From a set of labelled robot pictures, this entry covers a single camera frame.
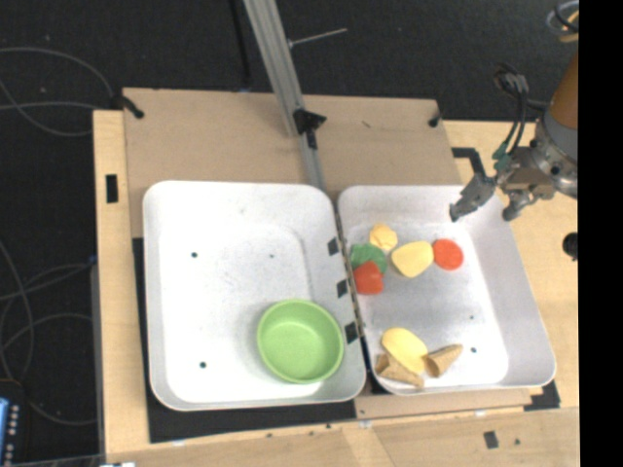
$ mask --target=metal pole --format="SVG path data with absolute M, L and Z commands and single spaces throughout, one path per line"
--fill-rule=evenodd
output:
M 294 113 L 305 110 L 305 103 L 276 2 L 275 0 L 243 0 L 243 2 L 273 91 L 279 100 L 287 132 L 299 138 L 308 181 L 325 191 L 317 150 L 311 147 L 308 137 L 300 135 L 295 123 Z

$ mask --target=wooden platform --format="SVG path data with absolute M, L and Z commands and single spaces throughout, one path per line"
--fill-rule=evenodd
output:
M 535 389 L 425 400 L 363 393 L 356 401 L 359 420 L 329 428 L 318 424 L 151 444 L 131 251 L 131 239 L 141 235 L 142 194 L 168 178 L 301 183 L 304 173 L 298 144 L 283 134 L 270 94 L 127 89 L 125 95 L 145 118 L 94 113 L 104 439 L 110 461 L 204 465 L 208 455 L 219 465 L 410 465 L 416 457 L 423 465 L 456 464 L 457 458 L 478 465 L 532 458 L 569 465 L 579 458 L 577 264 L 561 247 L 565 235 L 577 230 L 577 207 L 563 196 L 526 209 L 512 223 L 556 354 L 560 409 L 523 412 L 539 392 Z M 306 101 L 308 109 L 329 120 L 318 132 L 318 144 L 332 197 L 356 183 L 465 182 L 471 169 L 453 159 L 451 147 L 475 147 L 488 165 L 509 128 L 463 122 L 431 127 L 427 121 L 437 107 L 430 100 L 309 96 Z M 110 175 L 117 179 L 115 202 L 108 202 L 106 193 Z M 488 448 L 483 436 L 491 431 L 496 449 Z

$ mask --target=yellow lemon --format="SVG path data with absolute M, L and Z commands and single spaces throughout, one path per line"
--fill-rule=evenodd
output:
M 413 278 L 432 265 L 432 246 L 424 241 L 409 242 L 391 253 L 391 261 L 403 275 Z

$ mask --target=green vegetable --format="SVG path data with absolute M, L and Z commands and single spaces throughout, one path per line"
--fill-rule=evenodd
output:
M 387 258 L 385 252 L 374 244 L 354 244 L 350 248 L 350 265 L 352 269 L 373 261 L 379 267 L 381 273 L 387 270 Z

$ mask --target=electronic device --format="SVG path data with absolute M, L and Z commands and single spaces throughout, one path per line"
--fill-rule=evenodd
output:
M 14 380 L 0 380 L 0 465 L 23 459 L 26 436 L 26 398 Z

